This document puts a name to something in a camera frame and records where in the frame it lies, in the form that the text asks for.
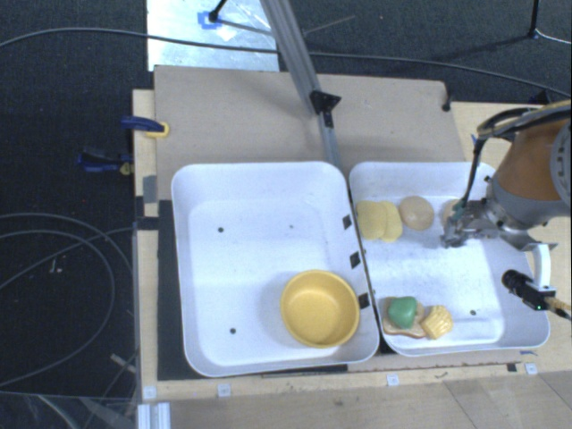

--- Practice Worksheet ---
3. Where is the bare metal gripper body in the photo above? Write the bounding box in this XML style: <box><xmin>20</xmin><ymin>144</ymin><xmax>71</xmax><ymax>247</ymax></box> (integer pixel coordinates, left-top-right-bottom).
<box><xmin>453</xmin><ymin>198</ymin><xmax>559</xmax><ymax>253</ymax></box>

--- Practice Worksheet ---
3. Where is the beige round toy bun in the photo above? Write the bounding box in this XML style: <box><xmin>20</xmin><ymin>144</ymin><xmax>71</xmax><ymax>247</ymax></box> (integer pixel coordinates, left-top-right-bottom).
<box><xmin>398</xmin><ymin>195</ymin><xmax>435</xmax><ymax>231</ymax></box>
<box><xmin>442</xmin><ymin>198</ymin><xmax>462</xmax><ymax>223</ymax></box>

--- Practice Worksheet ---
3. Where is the white plastic tray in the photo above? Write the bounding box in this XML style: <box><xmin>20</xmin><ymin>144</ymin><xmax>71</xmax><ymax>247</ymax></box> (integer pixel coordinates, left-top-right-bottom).
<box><xmin>348</xmin><ymin>161</ymin><xmax>551</xmax><ymax>358</ymax></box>
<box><xmin>171</xmin><ymin>161</ymin><xmax>381</xmax><ymax>378</ymax></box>

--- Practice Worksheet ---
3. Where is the yellow flat toy slice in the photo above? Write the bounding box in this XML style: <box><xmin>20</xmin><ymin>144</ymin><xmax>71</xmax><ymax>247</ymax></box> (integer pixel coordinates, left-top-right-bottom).
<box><xmin>356</xmin><ymin>200</ymin><xmax>388</xmax><ymax>241</ymax></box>
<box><xmin>380</xmin><ymin>201</ymin><xmax>404</xmax><ymax>244</ymax></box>

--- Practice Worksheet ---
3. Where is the yellow ridged toy chip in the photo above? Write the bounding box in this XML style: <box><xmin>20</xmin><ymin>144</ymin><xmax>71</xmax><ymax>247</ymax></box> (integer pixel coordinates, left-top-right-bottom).
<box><xmin>420</xmin><ymin>305</ymin><xmax>454</xmax><ymax>341</ymax></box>

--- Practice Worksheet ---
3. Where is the green toy pepper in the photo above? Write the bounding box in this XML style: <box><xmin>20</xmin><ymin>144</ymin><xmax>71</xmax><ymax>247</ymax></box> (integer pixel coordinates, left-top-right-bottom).
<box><xmin>386</xmin><ymin>296</ymin><xmax>419</xmax><ymax>330</ymax></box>

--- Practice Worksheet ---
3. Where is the brown toy bread slice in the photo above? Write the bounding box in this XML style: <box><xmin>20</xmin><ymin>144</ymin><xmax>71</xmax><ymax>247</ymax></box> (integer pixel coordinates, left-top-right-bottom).
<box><xmin>382</xmin><ymin>297</ymin><xmax>428</xmax><ymax>341</ymax></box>

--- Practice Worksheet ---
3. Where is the yellow bowl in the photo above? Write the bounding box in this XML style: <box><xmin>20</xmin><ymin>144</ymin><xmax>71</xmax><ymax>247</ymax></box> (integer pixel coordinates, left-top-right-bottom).
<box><xmin>280</xmin><ymin>269</ymin><xmax>361</xmax><ymax>349</ymax></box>

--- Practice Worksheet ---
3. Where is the brown cardboard board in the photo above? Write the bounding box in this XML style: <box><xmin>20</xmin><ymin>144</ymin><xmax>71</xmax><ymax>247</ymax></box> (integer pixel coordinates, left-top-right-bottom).
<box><xmin>153</xmin><ymin>63</ymin><xmax>537</xmax><ymax>374</ymax></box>

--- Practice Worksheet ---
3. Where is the black cylinder on white bracket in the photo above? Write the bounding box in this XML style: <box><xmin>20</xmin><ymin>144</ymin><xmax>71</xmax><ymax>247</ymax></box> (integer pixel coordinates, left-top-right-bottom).
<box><xmin>500</xmin><ymin>243</ymin><xmax>558</xmax><ymax>312</ymax></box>

